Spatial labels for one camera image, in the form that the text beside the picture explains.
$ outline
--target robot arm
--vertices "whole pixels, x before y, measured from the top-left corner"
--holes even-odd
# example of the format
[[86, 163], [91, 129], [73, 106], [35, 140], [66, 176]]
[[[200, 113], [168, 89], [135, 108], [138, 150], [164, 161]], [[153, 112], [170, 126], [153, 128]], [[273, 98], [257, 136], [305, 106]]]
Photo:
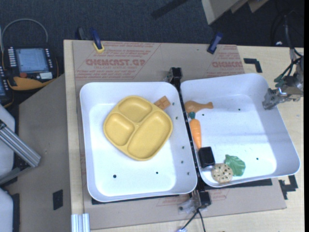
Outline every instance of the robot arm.
[[[291, 76], [292, 68], [296, 70]], [[288, 68], [274, 80], [276, 89], [268, 89], [262, 102], [265, 110], [272, 109], [279, 103], [298, 101], [304, 96], [304, 56], [291, 62]]]

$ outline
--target dark background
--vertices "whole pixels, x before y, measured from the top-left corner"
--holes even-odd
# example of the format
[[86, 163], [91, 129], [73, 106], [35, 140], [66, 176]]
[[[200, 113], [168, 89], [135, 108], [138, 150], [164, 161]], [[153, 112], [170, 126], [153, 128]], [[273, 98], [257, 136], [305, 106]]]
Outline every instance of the dark background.
[[[76, 39], [78, 27], [88, 38], [93, 27], [106, 41], [209, 44], [220, 31], [221, 44], [288, 46], [286, 15], [292, 46], [304, 47], [304, 7], [304, 0], [270, 0], [252, 13], [245, 4], [208, 25], [201, 0], [0, 0], [0, 25], [39, 21], [63, 67], [63, 40]], [[12, 24], [3, 36], [4, 45], [43, 43], [44, 30], [30, 21]]]

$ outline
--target yellow plate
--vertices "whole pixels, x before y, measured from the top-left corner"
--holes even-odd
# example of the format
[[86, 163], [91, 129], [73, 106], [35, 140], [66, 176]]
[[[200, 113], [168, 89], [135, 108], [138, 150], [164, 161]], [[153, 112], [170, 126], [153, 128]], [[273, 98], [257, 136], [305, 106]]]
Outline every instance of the yellow plate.
[[128, 96], [108, 114], [103, 124], [107, 139], [135, 160], [149, 160], [173, 130], [170, 117], [140, 96]]

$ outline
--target orange carrot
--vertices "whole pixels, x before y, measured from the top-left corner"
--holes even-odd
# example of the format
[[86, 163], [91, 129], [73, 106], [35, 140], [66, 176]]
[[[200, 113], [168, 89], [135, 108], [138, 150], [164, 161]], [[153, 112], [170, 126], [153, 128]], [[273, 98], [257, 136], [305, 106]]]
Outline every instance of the orange carrot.
[[197, 149], [202, 147], [202, 132], [201, 132], [201, 124], [199, 120], [195, 118], [195, 112], [190, 112], [189, 117], [191, 118], [190, 130], [193, 137], [193, 141], [197, 146]]

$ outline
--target wooden spoon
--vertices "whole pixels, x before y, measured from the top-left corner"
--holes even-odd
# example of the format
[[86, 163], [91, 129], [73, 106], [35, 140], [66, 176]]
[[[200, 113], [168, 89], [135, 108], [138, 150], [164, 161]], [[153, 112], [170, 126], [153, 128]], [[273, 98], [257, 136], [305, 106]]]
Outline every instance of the wooden spoon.
[[207, 104], [200, 104], [200, 103], [197, 103], [195, 101], [187, 101], [184, 104], [184, 108], [185, 108], [185, 111], [187, 113], [190, 113], [190, 112], [197, 113], [199, 110], [204, 109], [204, 108], [212, 109], [213, 104], [212, 104], [212, 102], [209, 102]]

